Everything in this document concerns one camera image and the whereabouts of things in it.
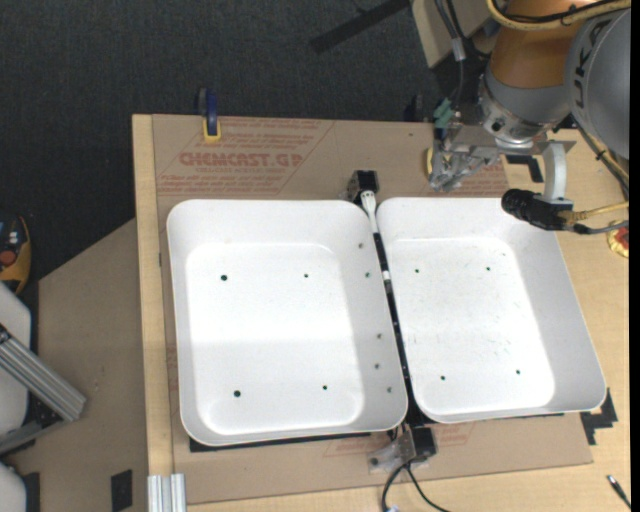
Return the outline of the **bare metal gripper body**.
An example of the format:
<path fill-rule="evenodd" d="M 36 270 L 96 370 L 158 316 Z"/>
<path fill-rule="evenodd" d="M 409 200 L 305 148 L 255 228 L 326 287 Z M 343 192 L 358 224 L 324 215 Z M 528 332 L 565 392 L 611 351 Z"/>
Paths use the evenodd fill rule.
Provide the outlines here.
<path fill-rule="evenodd" d="M 449 99 L 438 105 L 438 145 L 447 156 L 490 159 L 534 154 L 547 130 L 547 124 L 514 114 L 488 92 L 457 108 Z"/>

